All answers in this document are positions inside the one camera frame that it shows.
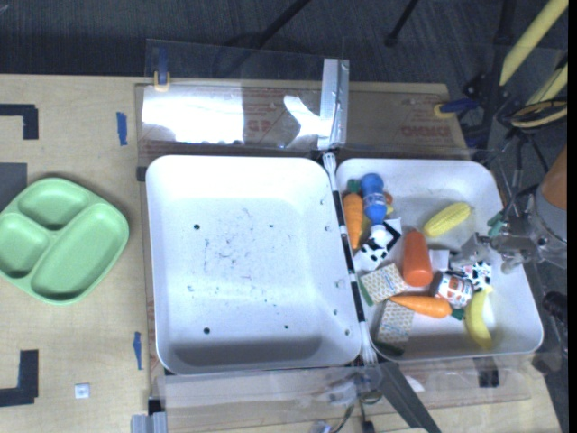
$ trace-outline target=toy banana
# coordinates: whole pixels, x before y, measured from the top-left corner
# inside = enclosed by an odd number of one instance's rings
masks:
[[[490,332],[483,321],[485,299],[493,291],[490,285],[473,294],[471,303],[465,308],[465,326],[472,339],[486,350],[493,346]]]

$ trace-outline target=wooden table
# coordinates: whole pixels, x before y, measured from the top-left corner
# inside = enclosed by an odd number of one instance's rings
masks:
[[[145,78],[0,76],[0,104],[34,104],[40,139],[23,140],[19,117],[0,117],[0,161],[26,162],[28,183],[47,176],[76,181],[127,217],[129,242],[105,279],[72,306],[52,306],[0,281],[0,388],[16,385],[21,350],[40,354],[34,404],[0,408],[0,430],[11,432],[130,431],[131,416],[147,410],[151,392],[144,279],[141,195],[135,178],[134,86]],[[126,115],[127,144],[119,143],[116,113]],[[133,350],[142,334],[143,368]],[[545,382],[523,364],[527,397],[430,410],[442,431],[560,431]],[[75,398],[89,383],[90,397]],[[378,431],[407,428],[396,413],[371,418]],[[303,432],[310,423],[234,431]],[[342,432],[360,431],[357,419]]]

